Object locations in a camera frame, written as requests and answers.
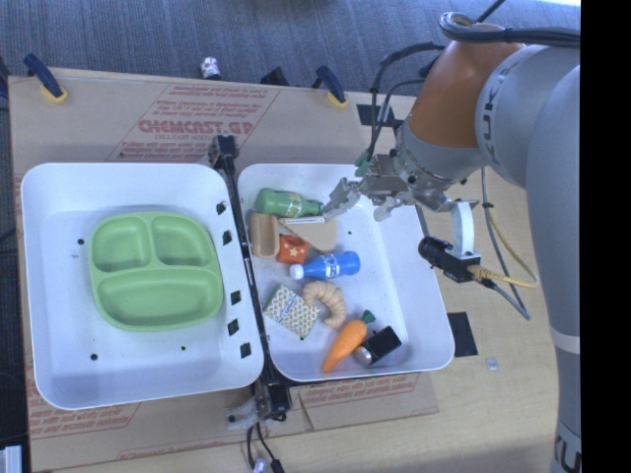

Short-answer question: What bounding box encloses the orange carrot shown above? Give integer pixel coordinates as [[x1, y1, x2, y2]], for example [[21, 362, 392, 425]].
[[321, 308, 378, 375]]

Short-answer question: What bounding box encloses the tan hot dog bun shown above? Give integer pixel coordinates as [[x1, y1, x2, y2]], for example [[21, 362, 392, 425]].
[[247, 211, 281, 259]]

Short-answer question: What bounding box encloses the black bottle silver cap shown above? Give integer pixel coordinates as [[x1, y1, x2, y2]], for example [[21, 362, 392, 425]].
[[352, 324, 403, 368]]

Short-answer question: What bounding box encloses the white plastic tray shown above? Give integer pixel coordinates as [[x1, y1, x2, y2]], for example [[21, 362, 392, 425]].
[[236, 162, 456, 383], [20, 161, 265, 412]]

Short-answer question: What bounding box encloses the beige croissant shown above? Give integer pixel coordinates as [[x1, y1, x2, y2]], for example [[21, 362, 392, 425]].
[[301, 279, 348, 330]]

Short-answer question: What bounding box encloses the red and white small can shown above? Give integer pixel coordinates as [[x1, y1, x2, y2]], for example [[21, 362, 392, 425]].
[[200, 55, 223, 81]]

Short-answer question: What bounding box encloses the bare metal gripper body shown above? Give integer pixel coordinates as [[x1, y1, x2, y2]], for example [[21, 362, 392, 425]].
[[362, 153, 453, 213]]

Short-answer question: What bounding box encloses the blue bottle white cap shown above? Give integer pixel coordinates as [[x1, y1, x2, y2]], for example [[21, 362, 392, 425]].
[[288, 249, 362, 282]]

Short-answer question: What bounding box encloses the tan bread slice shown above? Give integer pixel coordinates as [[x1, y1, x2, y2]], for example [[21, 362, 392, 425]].
[[278, 215, 339, 253]]

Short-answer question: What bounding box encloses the black block with thin wires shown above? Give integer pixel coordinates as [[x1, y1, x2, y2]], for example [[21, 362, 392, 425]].
[[253, 380, 294, 421], [207, 134, 240, 167]]

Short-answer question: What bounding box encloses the thin black rod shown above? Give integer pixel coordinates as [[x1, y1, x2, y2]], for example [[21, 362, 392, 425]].
[[220, 153, 277, 393]]

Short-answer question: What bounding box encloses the brown cardboard board red print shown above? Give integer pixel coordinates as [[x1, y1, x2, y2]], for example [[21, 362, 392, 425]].
[[7, 66, 441, 462]]

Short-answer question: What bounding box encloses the white and orange patterned carton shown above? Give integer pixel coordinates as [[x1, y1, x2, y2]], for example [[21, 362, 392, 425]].
[[261, 283, 321, 340]]

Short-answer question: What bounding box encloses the black cylinder on white bracket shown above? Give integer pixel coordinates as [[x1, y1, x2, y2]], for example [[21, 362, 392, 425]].
[[417, 199, 482, 285]]

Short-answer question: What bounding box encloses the green divided plate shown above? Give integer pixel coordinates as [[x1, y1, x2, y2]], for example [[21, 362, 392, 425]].
[[88, 211, 226, 334]]

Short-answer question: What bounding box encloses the green bottle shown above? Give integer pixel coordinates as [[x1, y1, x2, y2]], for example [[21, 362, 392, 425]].
[[253, 187, 324, 219]]

